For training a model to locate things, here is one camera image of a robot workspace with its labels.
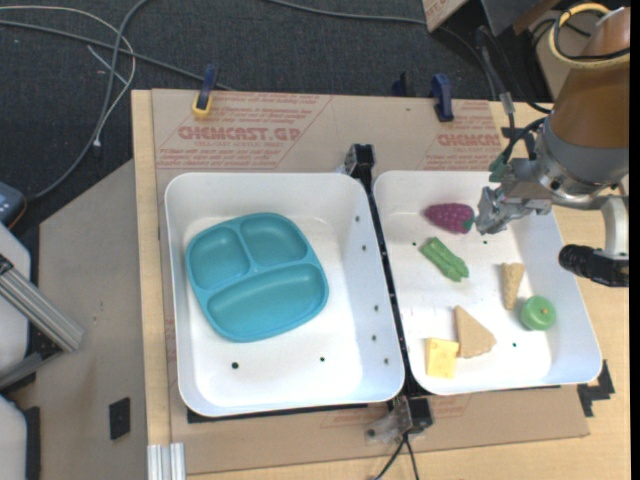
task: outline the green round toy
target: green round toy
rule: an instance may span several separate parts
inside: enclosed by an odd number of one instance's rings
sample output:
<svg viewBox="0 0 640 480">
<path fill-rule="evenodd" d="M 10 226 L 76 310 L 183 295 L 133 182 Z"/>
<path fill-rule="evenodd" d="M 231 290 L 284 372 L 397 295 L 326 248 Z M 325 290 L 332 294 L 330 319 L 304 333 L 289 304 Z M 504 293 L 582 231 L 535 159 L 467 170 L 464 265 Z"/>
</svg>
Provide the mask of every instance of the green round toy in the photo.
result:
<svg viewBox="0 0 640 480">
<path fill-rule="evenodd" d="M 528 329 L 546 331 L 556 321 L 556 309 L 549 299 L 534 295 L 523 304 L 520 321 Z"/>
</svg>

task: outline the toy bread slice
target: toy bread slice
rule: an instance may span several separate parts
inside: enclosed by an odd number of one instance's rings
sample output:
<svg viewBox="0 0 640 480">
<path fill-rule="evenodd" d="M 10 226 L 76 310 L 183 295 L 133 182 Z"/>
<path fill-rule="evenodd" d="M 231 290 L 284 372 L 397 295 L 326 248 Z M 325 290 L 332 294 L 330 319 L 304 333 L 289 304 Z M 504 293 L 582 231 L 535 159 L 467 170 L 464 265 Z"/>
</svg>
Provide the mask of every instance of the toy bread slice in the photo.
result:
<svg viewBox="0 0 640 480">
<path fill-rule="evenodd" d="M 496 338 L 480 322 L 461 306 L 453 308 L 458 332 L 460 357 L 475 357 L 489 352 L 496 344 Z"/>
<path fill-rule="evenodd" d="M 524 276 L 524 265 L 522 263 L 503 263 L 500 265 L 502 271 L 502 295 L 504 307 L 513 309 L 518 298 L 518 289 L 522 276 Z"/>
</svg>

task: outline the toy food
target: toy food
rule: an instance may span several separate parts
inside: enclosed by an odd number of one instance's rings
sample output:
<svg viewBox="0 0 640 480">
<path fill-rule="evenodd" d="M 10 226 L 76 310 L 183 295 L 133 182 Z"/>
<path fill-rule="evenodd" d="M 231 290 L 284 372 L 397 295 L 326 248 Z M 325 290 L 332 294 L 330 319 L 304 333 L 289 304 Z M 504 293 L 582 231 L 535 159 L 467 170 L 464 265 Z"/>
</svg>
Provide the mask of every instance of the toy food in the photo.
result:
<svg viewBox="0 0 640 480">
<path fill-rule="evenodd" d="M 528 329 L 545 331 L 555 323 L 556 309 L 549 299 L 534 295 L 522 305 L 520 321 Z"/>
<path fill-rule="evenodd" d="M 524 276 L 524 265 L 522 263 L 503 263 L 500 265 L 502 272 L 502 295 L 504 307 L 513 309 L 518 297 L 520 282 Z"/>
<path fill-rule="evenodd" d="M 453 308 L 460 349 L 458 355 L 468 358 L 489 352 L 496 344 L 495 336 L 464 308 Z"/>
<path fill-rule="evenodd" d="M 427 375 L 452 379 L 456 372 L 456 357 L 460 345 L 455 341 L 427 338 L 425 360 Z"/>
<path fill-rule="evenodd" d="M 453 254 L 438 238 L 427 240 L 420 247 L 420 252 L 452 281 L 459 282 L 463 277 L 469 277 L 469 269 L 464 260 Z"/>
<path fill-rule="evenodd" d="M 422 213 L 436 226 L 453 233 L 468 233 L 475 219 L 473 208 L 461 203 L 434 204 Z"/>
</svg>

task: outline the yellow cable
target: yellow cable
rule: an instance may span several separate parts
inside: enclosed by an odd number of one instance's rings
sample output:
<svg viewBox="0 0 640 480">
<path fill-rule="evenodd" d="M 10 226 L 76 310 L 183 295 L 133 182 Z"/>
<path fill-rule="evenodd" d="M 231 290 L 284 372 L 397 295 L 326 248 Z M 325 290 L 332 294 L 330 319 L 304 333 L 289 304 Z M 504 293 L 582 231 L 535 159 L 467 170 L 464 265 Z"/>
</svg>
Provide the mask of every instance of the yellow cable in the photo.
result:
<svg viewBox="0 0 640 480">
<path fill-rule="evenodd" d="M 605 16 L 609 14 L 611 11 L 601 4 L 596 3 L 583 3 L 578 4 L 574 7 L 563 11 L 563 13 L 558 18 L 558 28 L 562 28 L 562 26 L 573 16 L 576 14 L 580 14 L 582 12 L 588 11 L 596 11 L 604 14 Z M 554 57 L 556 57 L 563 64 L 567 64 L 574 69 L 602 69 L 611 66 L 615 66 L 617 64 L 623 64 L 625 62 L 630 62 L 631 53 L 626 53 L 621 55 L 620 57 L 615 57 L 613 59 L 601 59 L 601 60 L 576 60 L 570 59 L 560 53 L 555 41 L 555 34 L 553 33 L 553 29 L 549 32 L 549 49 Z"/>
</svg>

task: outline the yellow clamp pad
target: yellow clamp pad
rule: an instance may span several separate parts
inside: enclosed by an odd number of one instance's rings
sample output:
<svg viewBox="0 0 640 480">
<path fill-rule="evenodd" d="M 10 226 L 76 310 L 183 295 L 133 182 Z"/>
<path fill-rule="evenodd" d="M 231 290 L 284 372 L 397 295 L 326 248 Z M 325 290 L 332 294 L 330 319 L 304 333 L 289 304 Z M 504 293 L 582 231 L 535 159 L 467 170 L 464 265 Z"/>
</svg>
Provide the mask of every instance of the yellow clamp pad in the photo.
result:
<svg viewBox="0 0 640 480">
<path fill-rule="evenodd" d="M 205 108 L 198 108 L 198 99 L 200 97 L 200 93 L 196 94 L 196 97 L 193 99 L 193 104 L 191 105 L 191 112 L 196 117 L 207 117 L 209 112 L 211 112 L 211 103 L 213 102 L 213 94 L 209 94 L 209 98 L 207 98 L 207 106 Z"/>
<path fill-rule="evenodd" d="M 452 379 L 456 373 L 456 360 L 460 344 L 457 341 L 427 338 L 425 359 L 427 375 Z"/>
</svg>

